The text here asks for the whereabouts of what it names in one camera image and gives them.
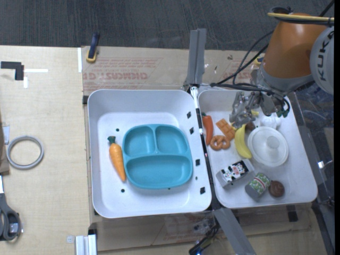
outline toy carrot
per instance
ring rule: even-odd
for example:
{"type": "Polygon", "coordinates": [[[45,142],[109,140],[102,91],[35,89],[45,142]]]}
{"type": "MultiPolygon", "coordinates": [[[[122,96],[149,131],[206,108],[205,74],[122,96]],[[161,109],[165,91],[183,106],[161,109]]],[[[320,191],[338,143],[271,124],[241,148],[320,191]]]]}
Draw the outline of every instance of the toy carrot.
{"type": "Polygon", "coordinates": [[[208,145],[213,138],[214,124],[210,115],[206,115],[205,113],[202,113],[202,115],[203,126],[206,129],[206,145],[208,145]]]}
{"type": "Polygon", "coordinates": [[[107,138],[108,141],[110,142],[110,147],[109,147],[109,154],[111,161],[119,175],[122,181],[126,180],[126,174],[125,174],[125,169],[124,169],[124,161],[123,161],[123,151],[122,148],[119,144],[116,144],[115,136],[110,136],[107,138]]]}

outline scissors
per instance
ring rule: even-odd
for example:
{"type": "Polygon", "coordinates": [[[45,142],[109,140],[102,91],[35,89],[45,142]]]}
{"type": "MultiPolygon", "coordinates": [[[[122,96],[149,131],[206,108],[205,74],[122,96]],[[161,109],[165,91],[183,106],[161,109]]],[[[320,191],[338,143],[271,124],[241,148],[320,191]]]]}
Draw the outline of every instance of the scissors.
{"type": "Polygon", "coordinates": [[[19,215],[6,202],[2,176],[0,175],[0,239],[11,241],[21,232],[19,215]]]}

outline blue plate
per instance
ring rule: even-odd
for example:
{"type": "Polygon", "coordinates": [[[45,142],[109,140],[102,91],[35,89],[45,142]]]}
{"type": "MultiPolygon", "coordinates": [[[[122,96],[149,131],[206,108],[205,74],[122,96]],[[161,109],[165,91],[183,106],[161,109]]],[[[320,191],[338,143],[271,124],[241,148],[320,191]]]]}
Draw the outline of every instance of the blue plate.
{"type": "Polygon", "coordinates": [[[135,126],[125,134],[122,149],[126,176],[137,187],[173,188],[192,176],[188,141],[172,125],[135,126]]]}

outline white tray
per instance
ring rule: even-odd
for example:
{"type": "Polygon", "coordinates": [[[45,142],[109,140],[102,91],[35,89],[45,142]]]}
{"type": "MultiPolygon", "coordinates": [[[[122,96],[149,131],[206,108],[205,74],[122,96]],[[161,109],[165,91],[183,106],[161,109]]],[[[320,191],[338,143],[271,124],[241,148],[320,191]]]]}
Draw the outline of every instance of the white tray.
{"type": "MultiPolygon", "coordinates": [[[[229,114],[235,99],[236,90],[205,90],[199,94],[198,102],[202,113],[212,116],[214,122],[214,135],[223,135],[215,125],[224,118],[229,122],[229,114]]],[[[254,121],[260,126],[260,120],[265,115],[261,109],[259,117],[254,121]]],[[[285,137],[289,156],[287,161],[279,167],[267,167],[254,159],[250,159],[254,172],[248,173],[244,178],[237,180],[233,185],[223,188],[216,178],[216,173],[229,164],[242,159],[237,153],[235,142],[232,140],[231,147],[226,150],[214,151],[208,146],[208,155],[214,178],[216,196],[225,207],[232,209],[259,207],[268,205],[280,205],[291,203],[307,203],[313,201],[318,193],[315,178],[313,176],[308,157],[300,136],[300,132],[292,109],[286,118],[281,117],[281,125],[277,130],[285,137]],[[278,180],[285,186],[285,194],[280,198],[273,198],[269,192],[265,192],[258,200],[253,200],[244,190],[244,186],[255,176],[257,172],[265,173],[271,180],[278,180]]]]}
{"type": "Polygon", "coordinates": [[[196,109],[187,92],[97,90],[88,99],[88,113],[92,201],[97,213],[106,218],[121,218],[194,213],[209,207],[211,189],[207,166],[196,109]],[[125,133],[143,124],[170,124],[183,131],[193,160],[193,174],[189,181],[171,189],[147,190],[128,180],[120,180],[109,159],[107,137],[116,136],[116,142],[122,145],[125,133]]]}

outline wooden table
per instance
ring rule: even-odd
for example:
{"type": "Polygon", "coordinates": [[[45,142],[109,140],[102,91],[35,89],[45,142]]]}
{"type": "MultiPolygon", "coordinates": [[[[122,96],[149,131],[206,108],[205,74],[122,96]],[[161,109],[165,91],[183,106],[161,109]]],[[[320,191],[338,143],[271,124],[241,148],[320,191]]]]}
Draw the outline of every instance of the wooden table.
{"type": "MultiPolygon", "coordinates": [[[[87,235],[90,225],[86,132],[82,104],[82,74],[77,48],[0,46],[0,61],[21,62],[25,73],[14,80],[14,70],[0,69],[0,111],[10,126],[10,140],[20,135],[38,137],[45,150],[42,162],[30,170],[10,168],[4,174],[8,204],[19,212],[23,234],[17,241],[0,242],[0,254],[74,254],[74,237],[87,235]]],[[[13,159],[28,163],[39,155],[32,142],[13,148],[13,159]]],[[[258,254],[326,254],[315,216],[307,211],[308,230],[249,237],[258,254]]],[[[193,243],[103,254],[188,254],[193,243]]],[[[227,240],[220,246],[233,254],[227,240]]]]}

